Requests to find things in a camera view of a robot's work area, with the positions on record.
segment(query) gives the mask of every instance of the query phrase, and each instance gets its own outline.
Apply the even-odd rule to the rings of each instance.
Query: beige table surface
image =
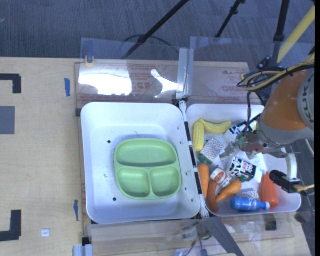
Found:
[[[0,255],[69,256],[73,246],[82,243],[79,117],[75,115],[75,63],[79,61],[0,58],[1,74],[22,77],[21,94],[12,93],[11,81],[0,81],[0,106],[15,107],[15,134],[0,135],[0,231],[9,230],[11,210],[22,211],[21,237],[0,242]],[[70,80],[70,97],[66,96],[65,78]],[[240,249],[245,255],[310,255],[301,225],[292,217],[288,220],[288,238],[243,241],[238,243]],[[50,229],[50,236],[42,237],[42,229]],[[226,253],[219,245],[207,246],[210,255]],[[190,255],[199,255],[199,251]]]

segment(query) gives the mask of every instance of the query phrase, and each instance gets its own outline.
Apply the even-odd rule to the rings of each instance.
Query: blue bottle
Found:
[[[248,197],[233,196],[230,201],[230,207],[236,211],[255,212],[259,209],[269,210],[270,203],[260,202],[256,199],[249,199]]]

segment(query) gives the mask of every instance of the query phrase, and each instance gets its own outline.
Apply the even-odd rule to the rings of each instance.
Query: green bowl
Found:
[[[114,168],[119,189],[132,199],[168,198],[181,187],[176,149],[162,139],[122,141],[114,152]]]

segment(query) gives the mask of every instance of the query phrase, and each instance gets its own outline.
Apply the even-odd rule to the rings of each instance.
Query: banana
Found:
[[[203,123],[204,129],[211,134],[224,134],[232,124],[231,121],[224,121],[222,123],[211,123],[203,119],[200,119],[199,122]]]

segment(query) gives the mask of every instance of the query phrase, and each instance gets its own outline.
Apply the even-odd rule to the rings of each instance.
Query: corn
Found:
[[[195,151],[201,151],[205,144],[205,126],[202,122],[197,121],[193,127],[192,136],[193,148]]]

